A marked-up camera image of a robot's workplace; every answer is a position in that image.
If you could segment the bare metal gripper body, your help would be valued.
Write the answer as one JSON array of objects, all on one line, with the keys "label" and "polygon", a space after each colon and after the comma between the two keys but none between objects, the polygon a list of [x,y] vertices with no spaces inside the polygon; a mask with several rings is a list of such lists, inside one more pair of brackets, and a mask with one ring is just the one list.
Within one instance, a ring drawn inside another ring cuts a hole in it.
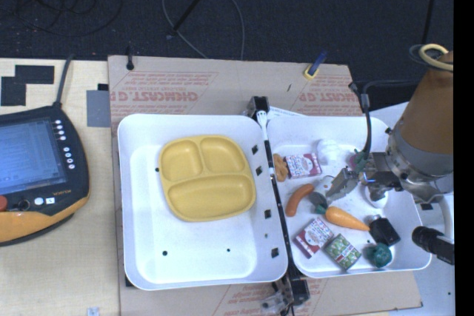
[{"label": "bare metal gripper body", "polygon": [[357,173],[372,201],[381,200],[392,189],[408,192],[425,204],[438,203],[447,194],[447,169],[429,153],[407,157],[398,150],[360,152]]}]

